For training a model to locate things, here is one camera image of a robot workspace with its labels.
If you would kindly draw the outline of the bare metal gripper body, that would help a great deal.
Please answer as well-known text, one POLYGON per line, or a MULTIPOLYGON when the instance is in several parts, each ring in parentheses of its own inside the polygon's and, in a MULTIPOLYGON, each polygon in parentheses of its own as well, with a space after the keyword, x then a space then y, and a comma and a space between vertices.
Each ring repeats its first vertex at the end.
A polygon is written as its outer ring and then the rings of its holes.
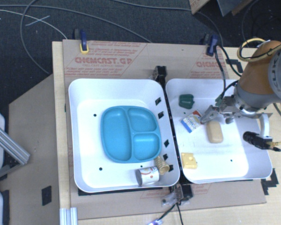
POLYGON ((216 101, 218 111, 225 118, 249 117, 257 115, 257 109, 249 106, 240 97, 236 95, 224 96, 216 101))

